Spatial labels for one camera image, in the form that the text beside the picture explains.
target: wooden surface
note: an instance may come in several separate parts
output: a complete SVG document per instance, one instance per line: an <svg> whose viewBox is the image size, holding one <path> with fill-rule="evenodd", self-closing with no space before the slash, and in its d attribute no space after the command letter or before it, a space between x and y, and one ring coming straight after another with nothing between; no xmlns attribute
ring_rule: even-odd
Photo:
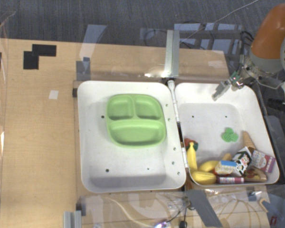
<svg viewBox="0 0 285 228"><path fill-rule="evenodd" d="M24 70L23 51L32 44L57 45L57 56L39 57L39 70ZM76 181L72 89L82 54L92 56L93 79L141 80L162 69L165 49L9 40L0 228L60 228L77 195L89 195L77 192ZM208 82L228 77L221 53L199 50L180 50L180 72ZM57 99L49 99L52 90Z"/></svg>

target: gray carpet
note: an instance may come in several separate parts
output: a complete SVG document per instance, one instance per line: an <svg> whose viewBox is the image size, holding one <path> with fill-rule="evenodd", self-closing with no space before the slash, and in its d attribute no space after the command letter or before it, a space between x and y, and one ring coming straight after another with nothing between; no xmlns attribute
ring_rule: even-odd
<svg viewBox="0 0 285 228"><path fill-rule="evenodd" d="M15 11L9 37L82 42L87 26L107 25L100 43L144 45L141 28L173 29L185 21L214 22L254 0L0 0L0 16ZM243 25L255 35L265 15L285 0L260 0L239 10L221 23ZM276 91L264 89L267 98ZM285 115L277 116L285 132Z"/></svg>

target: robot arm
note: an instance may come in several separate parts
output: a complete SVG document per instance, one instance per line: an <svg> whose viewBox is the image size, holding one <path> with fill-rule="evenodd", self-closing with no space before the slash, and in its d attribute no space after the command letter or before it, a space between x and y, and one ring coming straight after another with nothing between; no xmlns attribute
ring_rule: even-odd
<svg viewBox="0 0 285 228"><path fill-rule="evenodd" d="M279 4L263 20L239 70L227 81L220 83L212 98L217 100L230 87L233 90L241 89L254 81L277 89L285 81L279 81L273 76L283 69L285 70L285 4Z"/></svg>

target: white wire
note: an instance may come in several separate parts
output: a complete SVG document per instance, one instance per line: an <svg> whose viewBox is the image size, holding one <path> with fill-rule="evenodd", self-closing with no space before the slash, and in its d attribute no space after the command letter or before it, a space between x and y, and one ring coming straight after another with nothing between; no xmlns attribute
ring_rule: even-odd
<svg viewBox="0 0 285 228"><path fill-rule="evenodd" d="M248 3L248 4L246 4L246 5L244 5L244 6L240 7L240 8L237 8L237 9L231 11L229 14L226 14L225 16L221 17L220 19L217 19L217 20L214 21L213 23L207 24L206 26L204 26L204 27L198 29L197 31L195 31L194 33L192 33L191 35L189 35L187 38L185 38L182 42L180 42L180 44L183 43L183 42L185 42L187 39L191 38L192 36L194 36L194 35L195 35L196 33L198 33L199 31L201 31L201 30L207 28L207 27L210 26L210 25L213 25L213 24L215 24L215 23L221 21L222 19L228 17L229 15L233 14L233 13L236 12L236 11L239 11L239 10L241 10L241 9L243 9L243 8L246 8L246 7L248 7L248 6L250 6L250 5L254 4L254 3L256 3L257 1L260 1L260 0L254 0L254 1L251 2L251 3Z"/></svg>

